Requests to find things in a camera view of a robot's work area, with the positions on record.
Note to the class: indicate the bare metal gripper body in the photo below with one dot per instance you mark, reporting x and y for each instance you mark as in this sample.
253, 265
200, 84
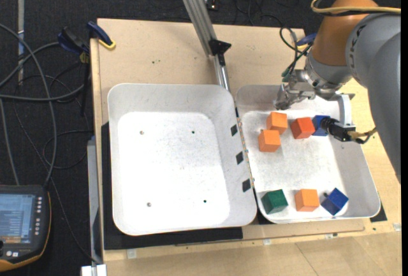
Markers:
314, 87

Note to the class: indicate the black cylinder on white bracket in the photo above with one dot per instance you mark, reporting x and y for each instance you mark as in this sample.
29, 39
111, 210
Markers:
338, 130

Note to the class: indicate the pale wood board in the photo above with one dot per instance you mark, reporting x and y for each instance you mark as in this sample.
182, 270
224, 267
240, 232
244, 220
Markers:
165, 55

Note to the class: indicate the reddish orange cube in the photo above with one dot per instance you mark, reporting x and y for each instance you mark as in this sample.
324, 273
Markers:
302, 128

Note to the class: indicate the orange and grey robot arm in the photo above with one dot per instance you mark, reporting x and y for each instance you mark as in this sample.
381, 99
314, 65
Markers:
366, 55

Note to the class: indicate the green cube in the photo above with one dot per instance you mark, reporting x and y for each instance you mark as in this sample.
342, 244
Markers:
274, 201

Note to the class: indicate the blue cube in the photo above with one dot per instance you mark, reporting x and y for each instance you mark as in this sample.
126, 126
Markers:
318, 128
335, 201

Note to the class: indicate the white plastic tray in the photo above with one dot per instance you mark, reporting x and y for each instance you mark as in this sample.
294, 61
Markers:
306, 166
172, 166

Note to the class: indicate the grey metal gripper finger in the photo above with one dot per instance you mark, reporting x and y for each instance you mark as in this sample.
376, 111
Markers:
279, 99
289, 101

